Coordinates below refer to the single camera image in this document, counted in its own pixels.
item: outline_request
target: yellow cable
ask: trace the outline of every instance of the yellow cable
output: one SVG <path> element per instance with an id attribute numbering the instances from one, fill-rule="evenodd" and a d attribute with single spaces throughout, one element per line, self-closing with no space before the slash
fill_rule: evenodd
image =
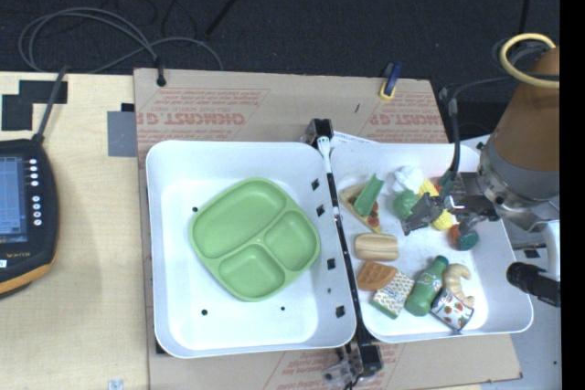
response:
<path id="1" fill-rule="evenodd" d="M 520 41 L 525 41 L 527 39 L 534 39 L 536 41 L 541 41 L 545 43 L 549 49 L 554 49 L 556 47 L 555 43 L 550 40 L 550 38 L 540 35 L 537 33 L 525 33 L 523 35 L 517 35 L 510 39 L 508 39 L 502 48 L 500 49 L 500 63 L 502 67 L 504 67 L 505 71 L 512 75 L 515 79 L 519 79 L 520 81 L 524 81 L 528 85 L 534 85 L 536 87 L 541 88 L 554 88 L 559 89 L 558 81 L 550 81 L 547 79 L 537 79 L 536 77 L 532 77 L 524 72 L 521 72 L 516 67 L 514 67 L 510 61 L 508 60 L 507 53 L 508 50 L 516 43 Z"/>

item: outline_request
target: green bottle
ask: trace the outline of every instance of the green bottle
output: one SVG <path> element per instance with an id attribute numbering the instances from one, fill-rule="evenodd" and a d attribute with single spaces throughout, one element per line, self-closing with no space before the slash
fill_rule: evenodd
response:
<path id="1" fill-rule="evenodd" d="M 431 304 L 442 287 L 442 271 L 447 265 L 449 260 L 439 255 L 432 261 L 431 266 L 420 274 L 404 304 L 408 312 L 422 317 L 431 311 Z"/>

